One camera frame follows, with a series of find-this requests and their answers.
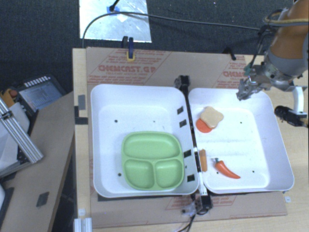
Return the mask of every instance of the toy chili pepper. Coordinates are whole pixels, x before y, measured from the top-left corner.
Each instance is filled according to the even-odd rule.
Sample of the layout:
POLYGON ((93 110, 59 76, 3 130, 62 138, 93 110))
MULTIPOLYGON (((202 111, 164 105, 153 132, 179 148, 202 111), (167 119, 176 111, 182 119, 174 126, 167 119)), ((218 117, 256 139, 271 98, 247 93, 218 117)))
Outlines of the toy chili pepper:
POLYGON ((240 176, 238 176, 237 174, 233 173, 232 171, 230 171, 226 165, 224 164, 224 162, 222 160, 219 160, 218 158, 216 158, 216 164, 215 164, 215 168, 222 173, 223 175, 229 177, 229 178, 233 178, 233 179, 240 179, 240 176))

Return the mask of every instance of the toy bread slice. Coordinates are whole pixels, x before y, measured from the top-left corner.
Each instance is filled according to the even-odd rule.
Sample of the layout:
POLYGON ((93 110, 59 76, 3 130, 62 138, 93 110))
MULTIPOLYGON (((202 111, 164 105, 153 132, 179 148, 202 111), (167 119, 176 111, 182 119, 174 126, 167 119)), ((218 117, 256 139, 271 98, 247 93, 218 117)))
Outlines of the toy bread slice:
POLYGON ((211 129, 216 128, 218 123, 223 118, 224 118, 223 114, 211 106, 206 107, 200 116, 200 119, 203 120, 211 129))

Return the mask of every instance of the silver metal plate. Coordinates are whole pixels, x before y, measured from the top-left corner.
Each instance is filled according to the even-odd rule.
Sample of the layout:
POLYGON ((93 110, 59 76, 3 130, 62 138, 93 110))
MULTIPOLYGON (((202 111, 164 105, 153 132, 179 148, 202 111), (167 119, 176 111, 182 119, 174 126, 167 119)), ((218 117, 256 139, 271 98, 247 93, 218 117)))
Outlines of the silver metal plate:
MULTIPOLYGON (((79 0, 80 38, 87 25, 96 17, 109 13, 116 0, 79 0)), ((115 11, 147 14, 146 0, 120 0, 115 11)), ((146 16, 115 14, 100 18, 88 29, 85 39, 121 41, 124 36, 135 42, 151 43, 149 20, 146 16)))

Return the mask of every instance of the green plate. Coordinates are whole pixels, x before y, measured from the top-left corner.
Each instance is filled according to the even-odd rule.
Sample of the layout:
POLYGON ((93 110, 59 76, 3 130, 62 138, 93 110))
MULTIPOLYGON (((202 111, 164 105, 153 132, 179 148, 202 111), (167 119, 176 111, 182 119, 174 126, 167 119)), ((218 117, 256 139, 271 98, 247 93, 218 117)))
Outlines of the green plate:
POLYGON ((135 189, 174 189, 183 181, 183 152, 172 134, 130 133, 122 142, 121 157, 125 179, 135 189))

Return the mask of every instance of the black floor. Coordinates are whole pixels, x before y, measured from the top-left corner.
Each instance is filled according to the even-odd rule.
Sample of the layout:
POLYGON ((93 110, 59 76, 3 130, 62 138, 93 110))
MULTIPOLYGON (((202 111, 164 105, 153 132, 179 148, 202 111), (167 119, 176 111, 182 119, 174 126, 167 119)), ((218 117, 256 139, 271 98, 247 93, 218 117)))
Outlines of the black floor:
MULTIPOLYGON (((262 18, 293 0, 146 0, 148 13, 187 20, 259 28, 262 18)), ((135 48, 253 54, 253 30, 175 23, 150 18, 152 43, 135 48)), ((85 41, 86 46, 120 47, 120 42, 85 41)), ((52 74, 72 91, 72 48, 81 47, 79 0, 0 0, 0 91, 13 82, 52 74)), ((53 231, 71 231, 73 217, 72 165, 53 231)))

